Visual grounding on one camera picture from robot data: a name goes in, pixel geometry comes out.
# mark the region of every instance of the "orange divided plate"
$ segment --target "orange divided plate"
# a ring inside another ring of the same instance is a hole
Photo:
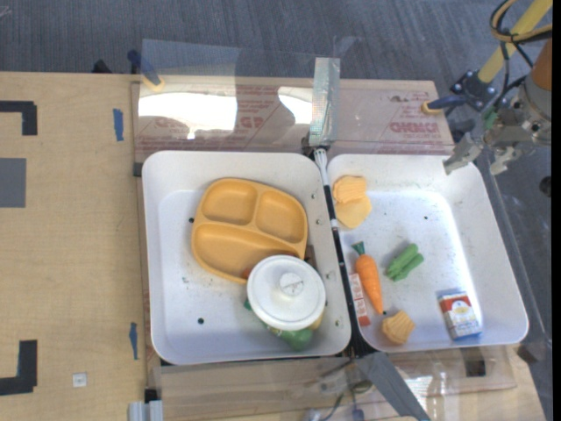
[[[211,273],[246,283],[244,272],[266,257],[304,258],[306,211],[293,196],[237,178],[214,181],[197,207],[191,250]]]

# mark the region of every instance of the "carrot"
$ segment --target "carrot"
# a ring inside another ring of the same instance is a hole
[[[359,254],[359,258],[354,264],[354,268],[360,277],[360,282],[365,289],[370,302],[374,309],[382,314],[384,312],[384,304],[382,301],[382,287],[380,285],[380,276],[378,274],[378,266],[374,258],[365,252],[364,242],[355,243],[352,248]]]

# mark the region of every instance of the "dark floor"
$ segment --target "dark floor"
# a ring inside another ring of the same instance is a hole
[[[143,39],[331,55],[341,54],[337,46],[347,37],[354,42],[342,55],[343,78],[431,80],[446,95],[498,46],[488,19],[502,1],[0,0],[0,70],[88,73],[103,59],[114,72],[128,73],[126,54],[141,50]],[[511,24],[521,5],[512,10]],[[536,58],[541,45],[527,45],[529,56]],[[513,77],[528,73],[519,56],[511,63]],[[500,86],[501,75],[497,81]],[[468,108],[449,116],[452,129],[470,119],[478,114]],[[512,225],[512,231],[505,228],[506,242],[531,318],[527,344],[537,359],[531,369],[548,419],[551,200],[538,186],[550,169],[550,150],[542,149],[496,180]]]

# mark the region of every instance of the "wooden table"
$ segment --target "wooden table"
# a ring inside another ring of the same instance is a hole
[[[25,159],[25,207],[0,207],[0,379],[17,377],[21,340],[37,340],[38,353],[36,386],[0,396],[0,420],[125,419],[128,404],[144,399],[138,178],[132,175],[137,80],[0,73],[0,100],[38,108],[38,135],[22,135],[20,113],[0,112],[0,158]],[[415,89],[415,82],[403,85]],[[114,110],[123,114],[122,140]],[[427,412],[434,419],[542,418],[528,367],[508,350],[515,388],[427,398]],[[370,417],[395,415],[384,403],[370,405]]]

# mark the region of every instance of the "gray square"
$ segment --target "gray square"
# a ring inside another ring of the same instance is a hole
[[[0,158],[0,208],[25,207],[26,161]]]

